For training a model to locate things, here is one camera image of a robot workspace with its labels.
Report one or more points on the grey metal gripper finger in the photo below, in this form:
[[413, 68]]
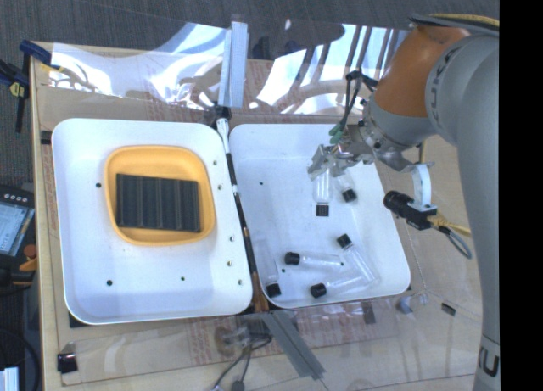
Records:
[[319, 162], [341, 164]]

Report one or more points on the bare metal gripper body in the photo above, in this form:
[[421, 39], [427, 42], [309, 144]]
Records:
[[360, 145]]

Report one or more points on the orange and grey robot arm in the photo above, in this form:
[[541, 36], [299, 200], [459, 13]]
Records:
[[471, 135]]

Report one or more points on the white plastic tray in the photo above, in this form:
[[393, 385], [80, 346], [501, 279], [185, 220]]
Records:
[[280, 219], [148, 279]]

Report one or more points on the thin black and white rod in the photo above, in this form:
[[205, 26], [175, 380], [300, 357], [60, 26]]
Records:
[[239, 202]]

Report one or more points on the black ribbed rack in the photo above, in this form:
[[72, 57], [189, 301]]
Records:
[[157, 202]]

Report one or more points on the brown cardboard board red print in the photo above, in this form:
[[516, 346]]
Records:
[[46, 194]]

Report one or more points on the black cylinder on white bracket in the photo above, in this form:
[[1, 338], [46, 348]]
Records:
[[409, 209]]

